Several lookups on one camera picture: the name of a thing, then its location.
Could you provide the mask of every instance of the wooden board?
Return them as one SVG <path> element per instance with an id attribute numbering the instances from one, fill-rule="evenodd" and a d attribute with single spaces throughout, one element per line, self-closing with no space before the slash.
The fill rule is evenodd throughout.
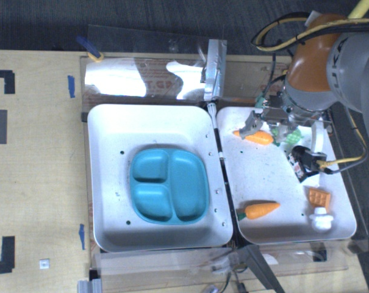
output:
<path id="1" fill-rule="evenodd" d="M 0 258 L 3 236 L 15 236 L 16 243 L 15 268 L 0 275 L 0 292 L 76 292 L 77 281 L 88 278 L 82 56 L 84 52 L 0 51 L 0 70 L 13 70 L 16 79 L 14 95 L 4 94 L 0 79 L 0 109 L 8 111 L 7 144 L 0 145 Z M 269 62 L 242 56 L 228 60 Z M 75 80 L 75 98 L 70 98 L 68 76 Z M 256 79 L 263 80 L 264 75 Z M 40 269 L 41 259 L 49 259 L 50 268 Z M 279 277 L 279 281 L 286 292 L 368 292 L 357 256 L 346 256 L 346 261 L 346 270 Z M 264 290 L 258 280 L 245 284 L 251 292 Z M 148 292 L 201 292 L 205 287 Z M 108 288 L 119 292 L 107 284 Z M 232 281 L 226 292 L 234 290 Z"/>

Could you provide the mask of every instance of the white sticker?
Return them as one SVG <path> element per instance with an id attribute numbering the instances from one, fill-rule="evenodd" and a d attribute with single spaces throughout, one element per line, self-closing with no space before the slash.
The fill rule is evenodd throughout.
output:
<path id="1" fill-rule="evenodd" d="M 306 22 L 305 22 L 305 26 L 308 27 L 312 21 L 314 21 L 316 18 L 318 18 L 321 15 L 320 12 L 317 11 L 312 11 L 309 15 L 309 17 L 307 18 Z"/>
<path id="2" fill-rule="evenodd" d="M 50 268 L 50 259 L 41 259 L 39 260 L 39 269 L 49 269 Z"/>
<path id="3" fill-rule="evenodd" d="M 263 257 L 268 265 L 278 265 L 276 258 L 270 254 L 263 254 Z"/>

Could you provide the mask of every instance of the blue divided plate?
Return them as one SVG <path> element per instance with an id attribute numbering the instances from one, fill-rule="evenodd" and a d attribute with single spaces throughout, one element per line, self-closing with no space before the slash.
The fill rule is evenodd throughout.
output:
<path id="1" fill-rule="evenodd" d="M 145 221 L 186 225 L 209 207 L 209 185 L 202 160 L 178 149 L 139 152 L 130 168 L 132 205 Z"/>

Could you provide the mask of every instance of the small white container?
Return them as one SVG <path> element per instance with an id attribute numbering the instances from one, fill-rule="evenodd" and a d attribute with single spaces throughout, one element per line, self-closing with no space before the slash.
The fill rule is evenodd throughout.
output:
<path id="1" fill-rule="evenodd" d="M 332 228 L 334 218 L 326 212 L 326 208 L 315 208 L 314 214 L 309 218 L 312 220 L 312 228 L 319 233 L 327 232 Z"/>

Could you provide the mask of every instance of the orange carrot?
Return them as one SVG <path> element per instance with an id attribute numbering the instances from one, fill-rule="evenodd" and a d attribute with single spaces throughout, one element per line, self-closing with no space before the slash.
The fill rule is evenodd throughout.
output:
<path id="1" fill-rule="evenodd" d="M 238 130 L 234 131 L 233 133 L 235 136 L 240 137 L 240 132 Z M 245 140 L 253 141 L 262 145 L 268 145 L 274 141 L 274 138 L 272 138 L 269 133 L 259 130 L 254 134 L 246 136 Z"/>
<path id="2" fill-rule="evenodd" d="M 278 207 L 280 204 L 276 202 L 249 205 L 245 208 L 245 214 L 249 219 L 256 219 L 269 214 Z"/>

